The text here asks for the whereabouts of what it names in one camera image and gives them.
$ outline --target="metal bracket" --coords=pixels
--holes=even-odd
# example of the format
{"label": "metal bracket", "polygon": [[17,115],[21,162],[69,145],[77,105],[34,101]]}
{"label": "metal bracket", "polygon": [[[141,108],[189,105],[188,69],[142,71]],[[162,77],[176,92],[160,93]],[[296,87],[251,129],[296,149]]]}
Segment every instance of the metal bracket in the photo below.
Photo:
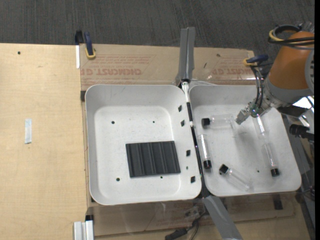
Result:
{"label": "metal bracket", "polygon": [[73,223],[73,240],[95,240],[94,221],[76,221]]}
{"label": "metal bracket", "polygon": [[208,196],[203,199],[203,203],[223,240],[243,239],[219,197]]}
{"label": "metal bracket", "polygon": [[299,118],[299,117],[301,117],[303,115],[303,113],[308,111],[307,108],[299,107],[299,106],[295,106],[295,105],[278,107],[277,110],[281,114],[284,114],[286,116],[291,116],[291,117],[294,117],[294,118]]}
{"label": "metal bracket", "polygon": [[179,71],[175,78],[175,83],[179,86],[183,81],[192,80],[192,70],[195,68],[194,46],[196,39],[196,28],[187,27],[181,29],[180,33],[180,56]]}

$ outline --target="glass vial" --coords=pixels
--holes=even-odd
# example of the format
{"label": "glass vial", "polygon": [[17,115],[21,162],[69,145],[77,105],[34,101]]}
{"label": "glass vial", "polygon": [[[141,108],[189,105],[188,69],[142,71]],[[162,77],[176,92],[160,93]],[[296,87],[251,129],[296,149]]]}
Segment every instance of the glass vial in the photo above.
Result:
{"label": "glass vial", "polygon": [[212,115],[211,117],[202,118],[203,128],[234,128],[235,118],[232,114]]}
{"label": "glass vial", "polygon": [[198,148],[201,156],[201,160],[203,162],[203,166],[205,169],[210,169],[212,167],[211,159],[210,159],[210,153],[208,150],[208,144],[207,144],[207,135],[206,134],[200,134],[196,137]]}
{"label": "glass vial", "polygon": [[259,144],[261,145],[261,152],[264,156],[265,162],[270,167],[271,175],[272,177],[279,176],[278,162],[275,153],[273,152],[272,144],[269,140],[269,132],[266,130],[263,120],[259,115],[253,118],[253,122],[259,139]]}
{"label": "glass vial", "polygon": [[253,184],[249,178],[234,168],[229,168],[222,164],[219,169],[220,175],[224,176],[228,182],[240,190],[249,191],[253,188]]}

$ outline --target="white tray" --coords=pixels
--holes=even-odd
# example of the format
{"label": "white tray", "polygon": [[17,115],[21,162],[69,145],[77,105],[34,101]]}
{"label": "white tray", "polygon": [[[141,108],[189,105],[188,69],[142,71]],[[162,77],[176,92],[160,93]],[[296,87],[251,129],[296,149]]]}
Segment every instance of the white tray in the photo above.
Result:
{"label": "white tray", "polygon": [[[181,89],[173,85],[94,85],[86,91],[85,107],[89,186],[97,203],[187,200],[199,195],[202,184]],[[175,142],[181,173],[130,178],[126,144],[162,141]]]}
{"label": "white tray", "polygon": [[[202,118],[212,115],[237,116],[256,94],[255,86],[196,85],[190,89],[195,132],[207,134],[212,169],[204,170],[208,190],[216,196],[240,196],[248,194],[280,193],[296,191],[301,185],[301,175],[292,151],[282,115],[274,108],[262,116],[269,129],[270,140],[275,147],[280,175],[272,177],[265,164],[259,145],[253,118],[249,117],[235,129],[203,129]],[[219,174],[221,164],[234,167],[251,178],[253,190],[233,187]]]}

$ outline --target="gray metal bar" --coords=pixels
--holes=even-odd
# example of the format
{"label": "gray metal bar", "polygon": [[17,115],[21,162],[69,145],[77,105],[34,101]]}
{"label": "gray metal bar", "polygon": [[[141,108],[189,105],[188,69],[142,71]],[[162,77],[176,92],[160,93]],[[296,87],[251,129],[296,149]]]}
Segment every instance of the gray metal bar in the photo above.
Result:
{"label": "gray metal bar", "polygon": [[208,196],[203,199],[203,203],[223,240],[243,239],[219,197]]}
{"label": "gray metal bar", "polygon": [[82,222],[73,223],[73,240],[84,240],[82,237]]}
{"label": "gray metal bar", "polygon": [[195,68],[194,46],[196,39],[196,28],[187,27],[181,29],[180,34],[180,57],[179,71],[176,76],[176,84],[181,80],[192,80],[192,70]]}
{"label": "gray metal bar", "polygon": [[76,221],[73,223],[73,240],[95,240],[94,221]]}

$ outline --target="cable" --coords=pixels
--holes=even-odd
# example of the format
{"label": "cable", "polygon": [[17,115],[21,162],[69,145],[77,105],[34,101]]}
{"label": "cable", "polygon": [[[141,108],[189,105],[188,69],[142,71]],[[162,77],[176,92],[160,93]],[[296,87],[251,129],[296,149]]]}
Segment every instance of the cable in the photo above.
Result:
{"label": "cable", "polygon": [[259,105],[258,105],[258,109],[261,108],[261,105],[262,105],[262,101],[264,99],[264,85],[263,85],[263,79],[262,79],[262,75],[260,73],[260,71],[257,71],[258,74],[259,74],[259,79],[260,79],[260,102],[259,102]]}
{"label": "cable", "polygon": [[254,104],[257,104],[259,96],[260,96],[259,79],[258,79],[257,71],[254,69],[254,67],[250,66],[250,69],[252,70],[254,77],[255,77],[256,97],[255,97]]}
{"label": "cable", "polygon": [[165,236],[165,240],[175,240],[179,237],[182,237],[184,235],[186,235],[191,229],[193,229],[195,227],[195,230],[194,232],[191,234],[191,238],[189,240],[192,240],[196,233],[198,232],[198,229],[199,229],[199,220],[204,216],[208,214],[208,212],[204,212],[202,213],[198,218],[196,218],[192,224],[191,224],[191,227],[189,228],[182,228],[182,229],[177,229],[176,231],[174,231],[173,233],[171,234],[168,234]]}
{"label": "cable", "polygon": [[314,47],[308,47],[309,45],[315,44],[315,37],[301,37],[293,39],[281,39],[277,37],[277,34],[282,32],[293,32],[297,33],[301,30],[300,27],[294,25],[281,25],[269,31],[268,43],[275,45],[287,46],[300,50],[314,50]]}
{"label": "cable", "polygon": [[195,229],[192,232],[192,235],[190,236],[189,240],[193,240],[195,238],[198,230],[199,230],[199,221],[197,220],[196,223],[195,223]]}

